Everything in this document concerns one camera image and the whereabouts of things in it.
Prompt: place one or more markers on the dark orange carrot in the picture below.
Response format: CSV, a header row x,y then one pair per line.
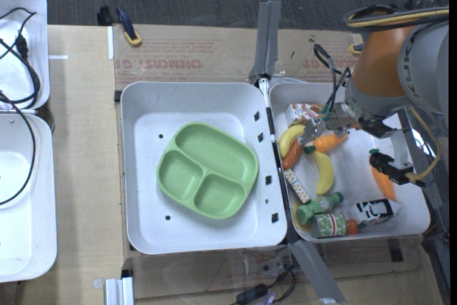
x,y
292,155

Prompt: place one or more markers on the black cylinder on white bracket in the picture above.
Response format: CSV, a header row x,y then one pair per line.
x,y
383,163

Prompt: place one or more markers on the thin black and white rod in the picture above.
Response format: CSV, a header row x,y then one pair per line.
x,y
272,132

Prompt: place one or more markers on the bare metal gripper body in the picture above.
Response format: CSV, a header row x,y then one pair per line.
x,y
341,116

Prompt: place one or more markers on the black and white carton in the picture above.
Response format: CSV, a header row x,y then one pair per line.
x,y
373,211

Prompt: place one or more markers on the white patterned stick packet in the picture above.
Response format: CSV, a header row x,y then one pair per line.
x,y
297,186

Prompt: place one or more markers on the green divided plate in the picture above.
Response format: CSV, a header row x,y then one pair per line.
x,y
207,168

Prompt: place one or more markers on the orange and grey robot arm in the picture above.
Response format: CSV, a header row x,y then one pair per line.
x,y
378,60

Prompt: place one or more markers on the white plastic tray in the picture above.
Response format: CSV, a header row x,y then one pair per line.
x,y
14,75
21,225
150,210
353,168

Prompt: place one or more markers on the dull metal gripper finger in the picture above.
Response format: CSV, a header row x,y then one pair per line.
x,y
305,136
317,125

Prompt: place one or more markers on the yellow banana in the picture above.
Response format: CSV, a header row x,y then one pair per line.
x,y
325,173
287,139

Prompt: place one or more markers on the white and orange carton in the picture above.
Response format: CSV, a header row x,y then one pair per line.
x,y
300,112

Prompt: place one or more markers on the green patterned bottle orange cap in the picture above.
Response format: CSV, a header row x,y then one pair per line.
x,y
330,225

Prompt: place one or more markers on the brown cardboard board red print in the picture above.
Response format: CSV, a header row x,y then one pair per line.
x,y
200,57

